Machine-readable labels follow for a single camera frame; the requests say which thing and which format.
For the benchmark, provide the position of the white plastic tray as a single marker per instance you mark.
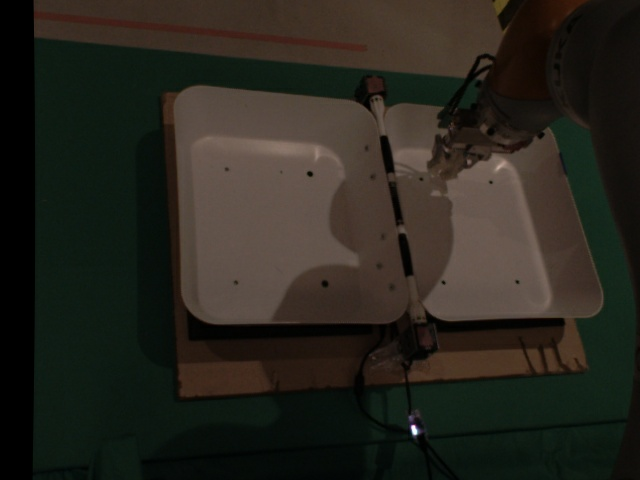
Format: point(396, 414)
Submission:
point(495, 248)
point(270, 228)

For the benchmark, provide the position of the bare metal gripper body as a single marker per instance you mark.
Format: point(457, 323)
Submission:
point(480, 135)

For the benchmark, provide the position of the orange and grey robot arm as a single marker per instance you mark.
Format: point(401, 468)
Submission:
point(575, 58)

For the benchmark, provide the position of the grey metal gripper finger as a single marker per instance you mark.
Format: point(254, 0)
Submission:
point(456, 165)
point(438, 155)

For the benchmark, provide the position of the thin black and white rod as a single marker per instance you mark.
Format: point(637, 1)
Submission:
point(397, 203)

